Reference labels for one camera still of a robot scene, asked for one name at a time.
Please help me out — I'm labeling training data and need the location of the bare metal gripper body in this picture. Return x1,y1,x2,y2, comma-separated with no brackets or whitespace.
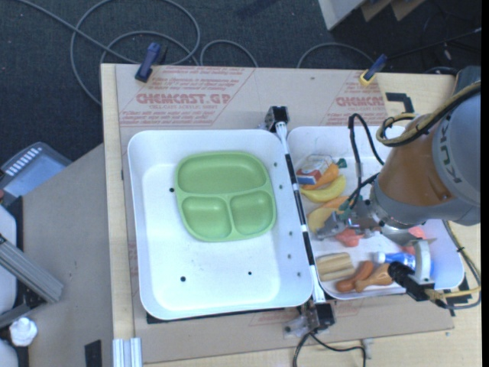
345,200,437,246

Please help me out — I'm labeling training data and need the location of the yellow and orange toy fruit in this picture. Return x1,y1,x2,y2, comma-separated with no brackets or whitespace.
306,196,351,234

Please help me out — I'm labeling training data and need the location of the pink toy food piece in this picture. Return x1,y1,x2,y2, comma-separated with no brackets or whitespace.
400,226,427,255
335,226,364,248

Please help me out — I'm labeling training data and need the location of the yellow banana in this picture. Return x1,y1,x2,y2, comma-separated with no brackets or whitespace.
300,174,348,204

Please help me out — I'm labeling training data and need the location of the tan hot dog bun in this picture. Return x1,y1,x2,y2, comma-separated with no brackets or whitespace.
315,252,355,282

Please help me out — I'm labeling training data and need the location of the orange carrot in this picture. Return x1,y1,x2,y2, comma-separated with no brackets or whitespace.
303,158,348,191

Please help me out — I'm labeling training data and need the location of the blue and white tube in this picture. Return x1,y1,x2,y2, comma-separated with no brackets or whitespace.
372,251,417,270

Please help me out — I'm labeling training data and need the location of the thin black and white rod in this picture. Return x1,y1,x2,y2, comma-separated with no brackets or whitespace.
275,122,325,304

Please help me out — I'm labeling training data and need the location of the orange sausage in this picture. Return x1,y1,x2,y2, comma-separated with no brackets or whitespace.
335,260,375,294

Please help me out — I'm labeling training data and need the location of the red white blue carton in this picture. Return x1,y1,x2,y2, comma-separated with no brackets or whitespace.
296,154,332,186

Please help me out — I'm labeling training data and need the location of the tan chicken drumstick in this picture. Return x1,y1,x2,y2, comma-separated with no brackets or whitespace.
355,262,395,294

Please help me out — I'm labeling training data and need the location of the white plastic tray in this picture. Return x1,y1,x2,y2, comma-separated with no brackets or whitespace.
127,128,316,321
286,125,465,301

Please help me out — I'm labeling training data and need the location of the green divided plate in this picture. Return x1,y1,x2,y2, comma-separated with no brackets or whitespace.
174,151,277,243

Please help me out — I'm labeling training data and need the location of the brown cardboard board red print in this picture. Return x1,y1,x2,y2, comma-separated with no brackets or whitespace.
114,65,456,363

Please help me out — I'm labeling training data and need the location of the black block with thin wires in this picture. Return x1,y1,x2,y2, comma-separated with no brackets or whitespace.
300,302,337,333
264,106,290,132

